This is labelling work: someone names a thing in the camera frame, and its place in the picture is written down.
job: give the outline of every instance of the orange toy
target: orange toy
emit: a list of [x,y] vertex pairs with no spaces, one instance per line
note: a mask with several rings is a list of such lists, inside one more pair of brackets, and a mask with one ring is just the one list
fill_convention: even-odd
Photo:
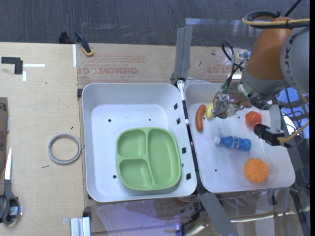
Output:
[[269,176],[268,165],[259,158],[250,158],[244,165],[244,173],[251,182],[262,183]]
[[261,115],[255,111],[250,111],[245,115],[245,121],[248,127],[254,128],[261,123]]

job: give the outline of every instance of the scissors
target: scissors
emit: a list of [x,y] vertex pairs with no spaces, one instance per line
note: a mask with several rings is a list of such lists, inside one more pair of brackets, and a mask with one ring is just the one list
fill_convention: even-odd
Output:
[[19,200],[11,191],[11,169],[12,148],[10,148],[4,171],[4,194],[0,195],[0,220],[2,218],[2,222],[6,225],[10,225],[18,219],[21,212]]

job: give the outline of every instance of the green plate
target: green plate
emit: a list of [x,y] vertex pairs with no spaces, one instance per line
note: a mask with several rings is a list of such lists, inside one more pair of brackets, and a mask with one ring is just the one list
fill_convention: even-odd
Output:
[[116,161],[121,181],[133,190],[171,188],[181,177],[175,138],[162,128],[135,128],[120,134]]

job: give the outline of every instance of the blue toy bottle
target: blue toy bottle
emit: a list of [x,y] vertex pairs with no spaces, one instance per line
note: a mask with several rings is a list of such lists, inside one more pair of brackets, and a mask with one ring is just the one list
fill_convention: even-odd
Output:
[[252,142],[249,139],[242,139],[236,136],[215,137],[215,144],[224,144],[228,148],[241,149],[248,151],[251,149]]

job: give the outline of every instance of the toy tomato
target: toy tomato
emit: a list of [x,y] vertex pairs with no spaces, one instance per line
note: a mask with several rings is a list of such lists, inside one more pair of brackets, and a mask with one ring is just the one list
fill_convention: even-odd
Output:
[[261,123],[261,115],[255,111],[250,111],[245,115],[245,121],[248,127],[254,128],[257,124]]

